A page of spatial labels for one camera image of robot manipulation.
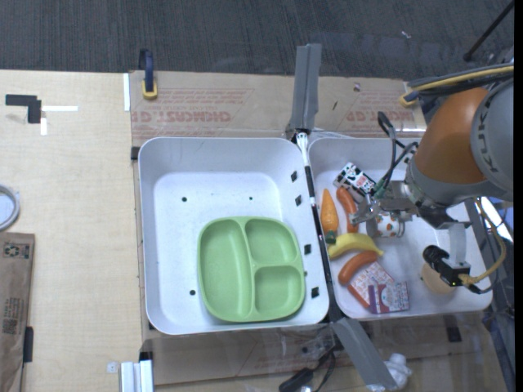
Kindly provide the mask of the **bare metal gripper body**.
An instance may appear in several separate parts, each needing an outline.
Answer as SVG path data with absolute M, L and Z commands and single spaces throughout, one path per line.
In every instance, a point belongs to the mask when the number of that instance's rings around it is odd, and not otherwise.
M 374 195 L 382 212 L 388 212 L 403 222 L 418 215 L 417 203 L 421 198 L 418 185 L 406 180 L 385 180 Z

